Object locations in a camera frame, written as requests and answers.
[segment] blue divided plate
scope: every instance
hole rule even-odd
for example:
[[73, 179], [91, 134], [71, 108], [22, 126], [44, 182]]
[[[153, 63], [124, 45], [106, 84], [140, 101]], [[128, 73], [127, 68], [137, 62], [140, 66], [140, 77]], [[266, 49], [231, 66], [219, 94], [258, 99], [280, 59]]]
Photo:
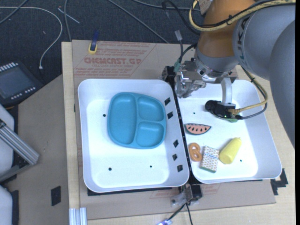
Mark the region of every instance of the blue divided plate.
[[111, 99], [107, 131], [116, 144], [139, 149], [159, 146], [165, 139], [165, 108], [156, 98], [121, 92]]

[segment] gray carpet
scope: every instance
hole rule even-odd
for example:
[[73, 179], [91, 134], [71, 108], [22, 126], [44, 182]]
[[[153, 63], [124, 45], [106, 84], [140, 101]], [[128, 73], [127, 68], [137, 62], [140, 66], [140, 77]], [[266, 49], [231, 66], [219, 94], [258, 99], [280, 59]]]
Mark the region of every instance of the gray carpet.
[[[25, 0], [0, 0], [0, 6], [19, 6]], [[153, 8], [131, 0], [112, 0], [148, 25], [150, 31], [136, 19], [107, 0], [69, 0], [67, 14], [76, 19], [68, 19], [71, 39], [91, 40], [94, 30], [99, 30], [99, 40], [130, 41], [149, 43], [178, 43], [174, 29], [180, 30], [183, 43], [197, 42], [198, 35], [186, 28], [175, 10], [170, 11], [170, 20], [161, 8]], [[161, 6], [164, 0], [139, 0]], [[170, 0], [178, 7], [189, 8], [193, 0]], [[0, 64], [19, 60], [44, 84], [61, 74], [61, 42], [69, 41], [64, 14], [65, 0], [29, 0], [23, 7], [46, 9], [61, 20], [62, 35], [45, 54], [42, 60], [43, 73], [38, 69], [43, 52], [58, 37], [60, 23], [50, 13], [22, 8], [2, 21], [13, 9], [0, 8]], [[188, 20], [188, 11], [182, 11]]]

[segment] wooden table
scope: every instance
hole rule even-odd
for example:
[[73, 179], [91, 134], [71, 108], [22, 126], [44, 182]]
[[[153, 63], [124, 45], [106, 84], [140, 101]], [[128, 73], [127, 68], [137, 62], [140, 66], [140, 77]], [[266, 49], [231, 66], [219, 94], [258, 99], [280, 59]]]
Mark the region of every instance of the wooden table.
[[[78, 160], [76, 148], [76, 125], [74, 113], [74, 83], [73, 83], [72, 43], [62, 42], [63, 86], [65, 102], [65, 123], [67, 141], [67, 173], [69, 208], [80, 208]], [[240, 79], [248, 80], [240, 67], [237, 66]], [[288, 185], [278, 189], [275, 204], [247, 207], [233, 207], [212, 210], [191, 211], [194, 225], [217, 224], [296, 224], [295, 211], [295, 150], [291, 145], [280, 118], [277, 114], [270, 91], [269, 81], [257, 78], [269, 95], [268, 108], [265, 112], [278, 154], [285, 169]], [[165, 220], [171, 213], [146, 216], [120, 217], [110, 219], [89, 220], [89, 225], [155, 225]], [[190, 224], [188, 213], [182, 211], [173, 219], [173, 224]]]

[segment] white cable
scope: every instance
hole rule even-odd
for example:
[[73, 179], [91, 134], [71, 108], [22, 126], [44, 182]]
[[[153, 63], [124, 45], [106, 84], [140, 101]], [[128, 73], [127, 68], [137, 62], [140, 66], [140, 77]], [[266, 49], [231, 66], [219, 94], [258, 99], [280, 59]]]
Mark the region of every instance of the white cable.
[[[8, 9], [16, 9], [18, 7], [0, 7], [0, 8], [8, 8]], [[55, 39], [54, 42], [51, 43], [51, 45], [44, 51], [44, 53], [42, 54], [41, 58], [40, 58], [40, 61], [39, 61], [39, 69], [43, 69], [42, 67], [42, 59], [44, 58], [45, 54], [49, 51], [49, 49], [58, 41], [58, 39], [60, 38], [61, 34], [62, 34], [62, 23], [60, 21], [60, 19], [57, 17], [57, 15], [55, 15], [54, 13], [46, 10], [46, 9], [43, 9], [43, 8], [40, 8], [40, 7], [20, 7], [20, 9], [38, 9], [38, 10], [42, 10], [42, 11], [45, 11], [45, 12], [48, 12], [50, 13], [51, 15], [53, 15], [60, 23], [60, 33], [58, 35], [58, 37]]]

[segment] black cable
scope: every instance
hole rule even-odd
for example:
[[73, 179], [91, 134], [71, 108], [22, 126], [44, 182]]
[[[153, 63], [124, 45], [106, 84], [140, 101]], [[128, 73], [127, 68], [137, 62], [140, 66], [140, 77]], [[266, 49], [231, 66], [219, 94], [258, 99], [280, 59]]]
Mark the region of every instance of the black cable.
[[172, 22], [172, 20], [170, 19], [169, 11], [166, 10], [166, 5], [165, 5], [167, 2], [170, 2], [170, 3], [172, 4], [171, 1], [163, 1], [161, 4], [162, 4], [162, 7], [163, 7], [163, 10], [165, 11], [165, 15], [167, 16], [167, 18], [168, 18], [168, 20], [169, 20], [169, 22], [170, 22], [170, 25], [172, 26], [173, 31], [175, 32], [176, 38], [177, 38], [177, 40], [179, 41], [179, 44], [180, 44], [180, 58], [182, 58], [182, 57], [183, 57], [183, 44], [182, 44], [182, 38], [181, 38], [181, 37], [178, 37], [177, 34], [176, 34], [177, 31], [178, 31], [179, 34], [180, 34], [180, 31], [179, 31], [178, 29], [175, 29], [175, 27], [174, 27], [174, 25], [173, 25], [173, 22]]
[[187, 212], [188, 212], [189, 221], [191, 222], [191, 225], [193, 225], [191, 212], [189, 211], [189, 208], [188, 208], [188, 204], [187, 204], [187, 203], [186, 203], [186, 206], [187, 206]]
[[165, 0], [165, 1], [162, 2], [162, 8], [163, 8], [164, 11], [166, 11], [166, 9], [167, 9], [166, 3], [170, 3], [170, 4], [174, 7], [174, 9], [175, 9], [175, 10], [177, 11], [177, 13], [179, 14], [180, 18], [182, 19], [182, 21], [183, 21], [184, 24], [186, 25], [186, 27], [187, 27], [190, 31], [192, 31], [192, 33], [194, 33], [194, 34], [196, 34], [196, 35], [198, 35], [198, 36], [200, 35], [199, 32], [195, 31], [195, 30], [189, 25], [189, 23], [185, 20], [185, 18], [184, 18], [183, 15], [181, 14], [181, 12], [180, 12], [180, 10], [178, 9], [178, 7], [177, 7], [173, 2], [171, 2], [170, 0]]
[[[251, 82], [253, 82], [254, 78], [252, 78], [252, 77], [249, 75], [249, 73], [245, 70], [245, 68], [243, 68], [243, 67], [241, 67], [241, 68], [242, 68], [243, 71], [246, 73], [246, 75], [251, 79]], [[266, 99], [267, 96], [266, 96], [266, 94], [263, 92], [263, 90], [262, 90], [259, 86], [256, 86], [256, 87], [257, 87], [257, 89], [260, 91], [260, 93], [262, 94], [263, 98]], [[261, 111], [259, 111], [259, 112], [256, 112], [256, 113], [254, 113], [254, 114], [251, 114], [251, 115], [249, 115], [249, 116], [240, 116], [240, 115], [236, 115], [235, 118], [238, 119], [238, 120], [244, 120], [244, 119], [248, 119], [248, 118], [252, 118], [252, 117], [254, 117], [254, 116], [257, 116], [257, 115], [263, 113], [263, 112], [267, 109], [267, 104], [268, 104], [268, 103], [265, 103], [264, 108], [263, 108]]]
[[185, 204], [183, 204], [176, 212], [174, 212], [169, 218], [168, 220], [171, 220], [173, 217], [175, 217], [183, 208], [184, 208]]
[[180, 41], [180, 57], [178, 58], [178, 62], [181, 63], [182, 62], [182, 58], [183, 58], [183, 45], [182, 45], [182, 41]]
[[195, 43], [195, 44], [192, 44], [192, 45], [188, 46], [188, 47], [183, 51], [181, 60], [180, 60], [179, 62], [182, 61], [183, 56], [188, 52], [188, 50], [190, 50], [190, 49], [192, 49], [192, 48], [195, 49], [195, 48], [197, 47], [197, 44], [198, 44], [198, 43]]
[[[256, 6], [259, 6], [259, 5], [261, 5], [261, 4], [264, 4], [264, 3], [266, 3], [266, 0], [262, 0], [262, 1], [259, 1], [259, 2], [256, 2], [256, 3], [254, 3], [254, 4], [252, 4], [251, 6], [249, 6], [248, 8], [246, 8], [246, 9], [244, 9], [244, 10], [242, 10], [242, 11], [240, 11], [240, 12], [238, 12], [238, 13], [236, 13], [235, 15], [229, 15], [228, 16], [228, 18], [226, 18], [226, 19], [224, 19], [224, 20], [222, 20], [222, 21], [219, 21], [219, 22], [217, 22], [217, 23], [213, 23], [213, 24], [202, 24], [202, 25], [199, 25], [199, 24], [197, 24], [196, 22], [195, 22], [195, 20], [194, 20], [194, 14], [193, 14], [193, 5], [191, 6], [191, 9], [190, 9], [190, 11], [191, 11], [191, 18], [192, 18], [192, 21], [194, 22], [194, 24], [196, 25], [196, 26], [198, 26], [198, 27], [202, 27], [202, 28], [212, 28], [212, 27], [217, 27], [217, 26], [219, 26], [219, 25], [222, 25], [222, 24], [224, 24], [224, 23], [227, 23], [228, 24], [228, 21], [229, 20], [231, 20], [231, 19], [233, 19], [233, 18], [235, 18], [235, 17], [237, 17], [237, 16], [239, 16], [240, 14], [242, 14], [242, 13], [244, 13], [244, 12], [246, 12], [246, 11], [248, 11], [248, 10], [250, 10], [250, 9], [252, 9], [252, 8], [254, 8], [254, 7], [256, 7]], [[264, 7], [264, 8], [268, 8], [268, 7], [275, 7], [275, 6], [285, 6], [285, 5], [290, 5], [289, 3], [287, 3], [287, 4], [274, 4], [274, 5], [268, 5], [268, 6], [266, 6], [266, 7]]]

